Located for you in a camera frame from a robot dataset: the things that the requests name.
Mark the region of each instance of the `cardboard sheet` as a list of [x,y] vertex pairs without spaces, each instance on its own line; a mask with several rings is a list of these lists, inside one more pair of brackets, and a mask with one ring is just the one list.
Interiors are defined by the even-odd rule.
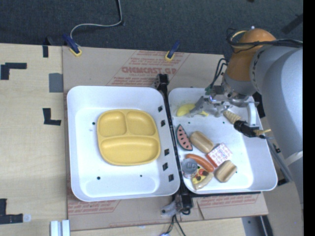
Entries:
[[[168,90],[207,87],[213,79],[221,55],[175,53],[171,62],[166,52],[81,48],[74,56],[63,47],[63,91],[65,147],[67,155],[67,206],[72,231],[169,223],[160,210],[171,197],[141,198],[103,202],[83,202],[71,191],[68,158],[67,92],[75,86],[150,87],[157,74],[168,74]],[[194,198],[190,215],[182,221],[265,215],[268,213],[262,193]]]

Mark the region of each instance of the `toy hot dog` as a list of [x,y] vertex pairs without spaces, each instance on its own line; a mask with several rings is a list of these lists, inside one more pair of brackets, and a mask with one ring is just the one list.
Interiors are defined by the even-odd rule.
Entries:
[[186,154],[186,158],[191,158],[195,160],[197,164],[203,167],[207,172],[213,172],[215,170],[212,164],[205,158],[202,158],[201,156],[195,154]]

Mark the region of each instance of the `dark floor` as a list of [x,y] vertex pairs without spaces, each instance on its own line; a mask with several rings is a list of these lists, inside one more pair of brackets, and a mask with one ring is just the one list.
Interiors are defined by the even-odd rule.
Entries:
[[[81,27],[82,46],[223,54],[228,28],[255,26],[276,38],[303,40],[303,0],[120,0],[125,26]],[[0,43],[41,45],[46,36],[62,45],[62,34],[78,24],[119,21],[116,0],[0,0]]]

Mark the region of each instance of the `wooden table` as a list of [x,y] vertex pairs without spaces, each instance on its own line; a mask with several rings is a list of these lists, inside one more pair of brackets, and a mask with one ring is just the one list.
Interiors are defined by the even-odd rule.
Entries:
[[[49,74],[63,73],[62,48],[0,44],[0,64],[24,62],[0,80],[0,199],[6,214],[30,214],[31,221],[0,225],[0,235],[49,235],[50,221],[67,219],[63,93],[49,92]],[[43,108],[61,125],[45,125]],[[80,235],[158,236],[168,224],[71,232]],[[241,218],[185,222],[186,235],[244,236]],[[170,235],[182,235],[174,226]]]

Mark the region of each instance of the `yellow divided plate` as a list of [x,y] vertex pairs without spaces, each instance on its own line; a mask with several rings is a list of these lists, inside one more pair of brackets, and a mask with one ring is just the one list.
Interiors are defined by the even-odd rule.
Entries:
[[148,113],[135,109],[110,110],[97,120],[100,153],[112,165],[141,165],[160,155],[156,123]]

